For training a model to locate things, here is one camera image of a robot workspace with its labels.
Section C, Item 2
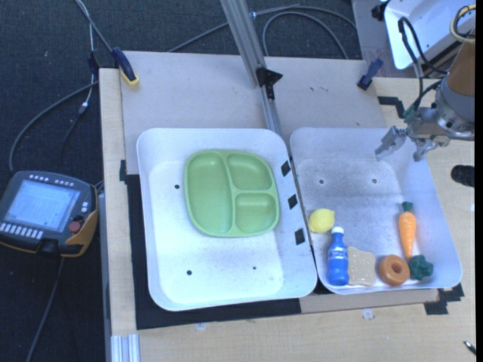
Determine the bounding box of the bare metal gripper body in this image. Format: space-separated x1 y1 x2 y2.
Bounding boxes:
405 106 475 147

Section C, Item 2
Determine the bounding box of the white plastic tray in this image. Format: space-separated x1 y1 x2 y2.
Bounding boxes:
288 126 464 296
135 127 318 312

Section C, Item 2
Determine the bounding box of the orange carrot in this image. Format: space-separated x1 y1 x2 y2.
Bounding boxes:
398 201 418 262

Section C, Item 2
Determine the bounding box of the yellow lemon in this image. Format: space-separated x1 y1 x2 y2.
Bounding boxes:
308 207 337 235

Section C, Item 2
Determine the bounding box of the green broccoli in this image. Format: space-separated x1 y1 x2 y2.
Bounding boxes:
408 254 435 282

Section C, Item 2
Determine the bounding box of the orange doughnut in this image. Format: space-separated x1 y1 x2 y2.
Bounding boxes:
377 254 411 288

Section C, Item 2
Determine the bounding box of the beige bread slice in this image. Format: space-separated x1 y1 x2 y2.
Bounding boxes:
346 246 377 288

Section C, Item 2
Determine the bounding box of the blue bottle with white cap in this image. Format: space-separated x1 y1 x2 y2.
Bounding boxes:
326 225 350 287

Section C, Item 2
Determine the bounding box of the green divided plate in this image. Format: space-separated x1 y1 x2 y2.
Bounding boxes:
183 149 281 238

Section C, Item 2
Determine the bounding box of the pale flat board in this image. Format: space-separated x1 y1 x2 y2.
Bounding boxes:
119 50 441 314

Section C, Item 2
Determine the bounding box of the black cylinder on white bracket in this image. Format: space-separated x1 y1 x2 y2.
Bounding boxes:
450 164 475 189

